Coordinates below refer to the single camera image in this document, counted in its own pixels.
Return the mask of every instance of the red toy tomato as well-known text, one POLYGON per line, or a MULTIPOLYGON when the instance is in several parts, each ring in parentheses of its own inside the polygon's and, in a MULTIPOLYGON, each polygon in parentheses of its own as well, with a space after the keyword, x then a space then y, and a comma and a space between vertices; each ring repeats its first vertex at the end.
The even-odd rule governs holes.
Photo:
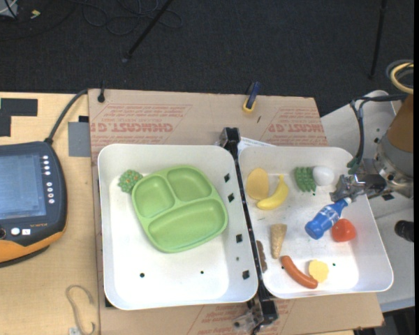
POLYGON ((337 242, 346 242, 355 238, 357 232, 349 220, 340 218, 332 227, 332 238, 337 242))

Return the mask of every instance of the green plate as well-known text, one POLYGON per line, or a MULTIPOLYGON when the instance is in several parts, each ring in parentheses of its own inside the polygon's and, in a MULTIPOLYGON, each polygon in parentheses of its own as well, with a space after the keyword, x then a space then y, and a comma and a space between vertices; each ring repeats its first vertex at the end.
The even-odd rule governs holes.
POLYGON ((132 203, 152 244, 167 253, 204 244, 228 224, 217 190, 202 171, 190 165, 143 177, 133 187, 132 203))

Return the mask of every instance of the blue bottle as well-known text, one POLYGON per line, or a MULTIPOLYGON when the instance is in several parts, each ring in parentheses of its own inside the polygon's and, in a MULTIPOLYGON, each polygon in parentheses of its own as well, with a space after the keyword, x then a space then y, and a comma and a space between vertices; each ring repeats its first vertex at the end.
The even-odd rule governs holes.
POLYGON ((334 204, 324 206, 312 221, 306 223, 304 229, 313 239, 320 239, 324 232, 329 230, 341 216, 343 208, 352 202, 351 198, 343 198, 334 204))

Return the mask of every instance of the black tape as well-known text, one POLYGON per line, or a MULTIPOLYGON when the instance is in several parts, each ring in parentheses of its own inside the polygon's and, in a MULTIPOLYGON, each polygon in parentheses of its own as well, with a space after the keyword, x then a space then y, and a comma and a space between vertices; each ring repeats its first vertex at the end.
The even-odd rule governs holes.
POLYGON ((37 99, 2 98, 0 102, 0 137, 11 136, 11 117, 37 117, 37 99))

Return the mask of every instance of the white egg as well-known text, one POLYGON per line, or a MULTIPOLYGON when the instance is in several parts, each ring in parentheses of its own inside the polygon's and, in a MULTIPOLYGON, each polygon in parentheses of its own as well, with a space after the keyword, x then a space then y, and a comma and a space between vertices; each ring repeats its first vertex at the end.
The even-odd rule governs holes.
POLYGON ((315 184, 318 186, 330 185, 335 178, 334 171, 327 166, 316 166, 312 170, 312 176, 314 177, 315 184))

